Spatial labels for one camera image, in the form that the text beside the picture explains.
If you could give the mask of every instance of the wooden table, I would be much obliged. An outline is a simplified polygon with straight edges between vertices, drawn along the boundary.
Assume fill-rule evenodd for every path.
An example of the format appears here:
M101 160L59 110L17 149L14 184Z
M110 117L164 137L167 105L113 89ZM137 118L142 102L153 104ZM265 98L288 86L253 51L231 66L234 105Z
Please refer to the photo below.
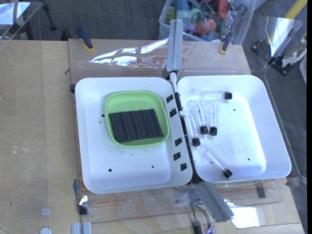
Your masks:
M241 46L235 51L244 56ZM44 226L54 234L69 234L72 223L81 221L73 190L78 164L69 66L68 42L63 41L13 40L0 53L0 227L10 234L38 233ZM291 191L282 189L283 201L267 209L272 216L278 215L275 209L288 209L291 224L247 229L236 229L230 221L212 225L224 234L304 233ZM92 224L92 233L135 233L129 227L139 221L127 221ZM148 219L140 221L145 233L162 231Z

